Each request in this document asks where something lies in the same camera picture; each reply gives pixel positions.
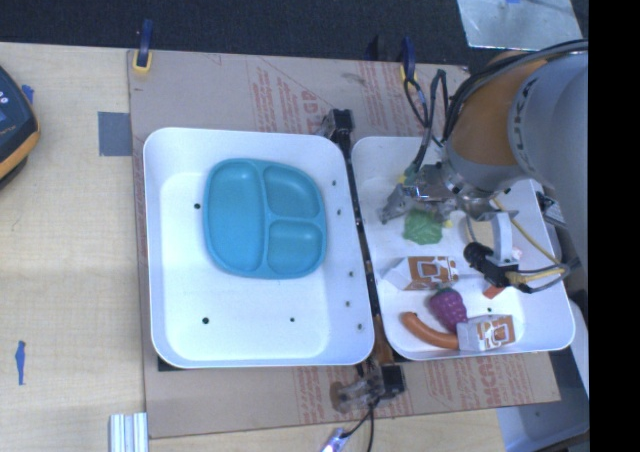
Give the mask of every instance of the cardboard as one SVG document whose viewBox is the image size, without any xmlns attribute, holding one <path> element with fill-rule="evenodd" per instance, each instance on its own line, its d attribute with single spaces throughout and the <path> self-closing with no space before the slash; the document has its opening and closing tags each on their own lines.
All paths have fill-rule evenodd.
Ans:
<svg viewBox="0 0 640 452">
<path fill-rule="evenodd" d="M 177 370 L 159 361 L 150 338 L 142 147 L 151 132 L 167 126 L 312 134 L 333 108 L 352 110 L 353 144 L 367 135 L 420 135 L 402 89 L 400 64 L 156 51 L 144 73 L 133 69 L 133 56 L 128 52 L 149 436 L 360 418 L 364 412 L 337 411 L 330 397 L 336 383 L 359 378 L 355 367 Z M 466 78 L 461 67 L 418 65 L 418 80 L 428 86 L 437 69 L 446 71 L 450 94 Z M 436 127 L 442 125 L 441 106 Z M 380 418 L 559 399 L 548 353 L 399 364 L 407 389 L 379 406 Z"/>
</svg>

